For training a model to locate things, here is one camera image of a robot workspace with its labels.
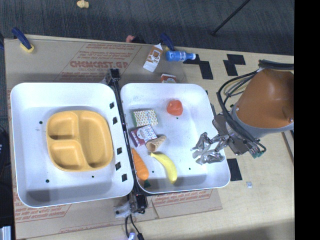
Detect orange carrot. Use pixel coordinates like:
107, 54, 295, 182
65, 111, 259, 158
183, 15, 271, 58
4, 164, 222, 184
130, 147, 152, 187

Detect tall orange and white carton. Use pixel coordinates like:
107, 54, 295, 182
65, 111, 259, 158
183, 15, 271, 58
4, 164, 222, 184
142, 42, 164, 73

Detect tan ice cream cone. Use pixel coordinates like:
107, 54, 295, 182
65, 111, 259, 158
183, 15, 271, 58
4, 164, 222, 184
145, 134, 168, 153

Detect small orange and white carton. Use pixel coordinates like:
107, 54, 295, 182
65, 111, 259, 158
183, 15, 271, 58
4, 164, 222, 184
160, 73, 178, 84

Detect white plastic tray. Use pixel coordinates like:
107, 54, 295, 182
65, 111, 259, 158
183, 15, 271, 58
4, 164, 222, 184
119, 82, 231, 195
9, 81, 135, 209

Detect black stand leg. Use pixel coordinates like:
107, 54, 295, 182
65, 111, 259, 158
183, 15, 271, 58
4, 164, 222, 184
209, 0, 269, 37

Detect yellow and green patterned carton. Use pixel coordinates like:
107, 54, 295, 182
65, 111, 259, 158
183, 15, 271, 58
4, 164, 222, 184
132, 108, 159, 128

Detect yellow banana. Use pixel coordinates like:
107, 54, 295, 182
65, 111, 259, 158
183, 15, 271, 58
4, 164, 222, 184
149, 151, 179, 185

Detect orange toy fruit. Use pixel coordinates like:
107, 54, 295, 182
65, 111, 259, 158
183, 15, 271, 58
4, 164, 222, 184
166, 99, 184, 117

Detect blue bottle white cap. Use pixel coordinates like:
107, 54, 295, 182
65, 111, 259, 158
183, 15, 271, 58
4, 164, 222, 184
165, 49, 197, 63

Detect orange divided plate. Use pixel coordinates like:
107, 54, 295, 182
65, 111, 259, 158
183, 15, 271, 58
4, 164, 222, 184
45, 109, 115, 173

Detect red and white carton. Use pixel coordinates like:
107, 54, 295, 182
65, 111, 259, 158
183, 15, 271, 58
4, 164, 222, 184
130, 124, 159, 148

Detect brown cardboard board red print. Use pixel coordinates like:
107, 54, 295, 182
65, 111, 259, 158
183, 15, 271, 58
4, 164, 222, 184
3, 34, 224, 240

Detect thin black and white rod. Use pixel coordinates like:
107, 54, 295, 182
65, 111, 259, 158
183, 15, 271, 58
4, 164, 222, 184
112, 79, 142, 219

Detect black block with thin wires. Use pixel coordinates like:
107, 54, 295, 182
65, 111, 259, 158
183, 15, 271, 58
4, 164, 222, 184
109, 68, 122, 84
128, 193, 149, 214

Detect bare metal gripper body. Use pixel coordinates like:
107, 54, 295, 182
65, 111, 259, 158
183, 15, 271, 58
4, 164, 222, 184
212, 113, 255, 157

